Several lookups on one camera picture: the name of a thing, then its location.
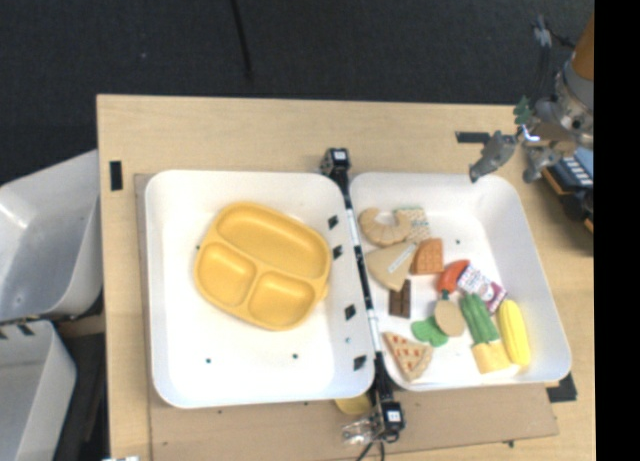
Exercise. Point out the thin black and white rod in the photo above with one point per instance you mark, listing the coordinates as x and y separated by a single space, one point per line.
361 269

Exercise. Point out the tan round toy with stem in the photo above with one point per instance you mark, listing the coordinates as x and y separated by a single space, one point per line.
450 318

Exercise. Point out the white and pink carton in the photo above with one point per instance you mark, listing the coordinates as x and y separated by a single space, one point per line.
480 285

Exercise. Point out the green toy leaf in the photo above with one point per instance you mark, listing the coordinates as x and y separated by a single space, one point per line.
427 333

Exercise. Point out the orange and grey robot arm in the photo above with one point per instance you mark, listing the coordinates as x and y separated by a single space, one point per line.
585 51

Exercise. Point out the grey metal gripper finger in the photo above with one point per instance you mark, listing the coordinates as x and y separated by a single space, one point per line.
492 154
540 161

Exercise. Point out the tan toy croissant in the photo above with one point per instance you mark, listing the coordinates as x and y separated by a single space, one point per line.
380 231

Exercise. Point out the beige toy wedge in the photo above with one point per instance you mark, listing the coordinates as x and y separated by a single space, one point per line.
390 266

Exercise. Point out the pale green packet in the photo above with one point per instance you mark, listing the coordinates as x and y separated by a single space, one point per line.
419 224

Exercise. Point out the orange toy waffle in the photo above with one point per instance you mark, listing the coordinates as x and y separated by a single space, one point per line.
428 256

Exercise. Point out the brown toy chocolate bar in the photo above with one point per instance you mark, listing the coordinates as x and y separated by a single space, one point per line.
400 301

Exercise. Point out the toy pizza slice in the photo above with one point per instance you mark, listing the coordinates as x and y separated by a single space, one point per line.
407 355

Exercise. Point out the yellow divided plate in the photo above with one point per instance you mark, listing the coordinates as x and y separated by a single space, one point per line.
260 264

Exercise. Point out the yellow round object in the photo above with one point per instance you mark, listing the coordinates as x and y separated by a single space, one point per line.
352 404

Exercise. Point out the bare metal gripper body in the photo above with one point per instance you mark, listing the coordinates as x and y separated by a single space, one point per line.
567 121

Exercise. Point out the white plastic tray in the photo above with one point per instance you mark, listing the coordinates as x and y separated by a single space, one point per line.
505 229
250 369

